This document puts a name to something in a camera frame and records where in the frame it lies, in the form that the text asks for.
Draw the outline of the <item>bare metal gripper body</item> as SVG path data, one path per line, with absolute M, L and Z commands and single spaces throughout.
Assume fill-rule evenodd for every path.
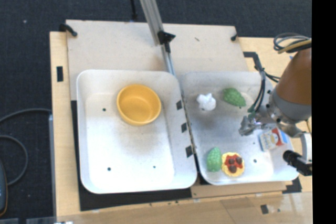
M 293 120 L 285 115 L 278 107 L 273 104 L 262 105 L 258 111 L 249 113 L 248 120 L 255 126 L 264 126 L 275 124 L 290 137 L 301 137 L 302 130 L 296 124 L 299 120 Z

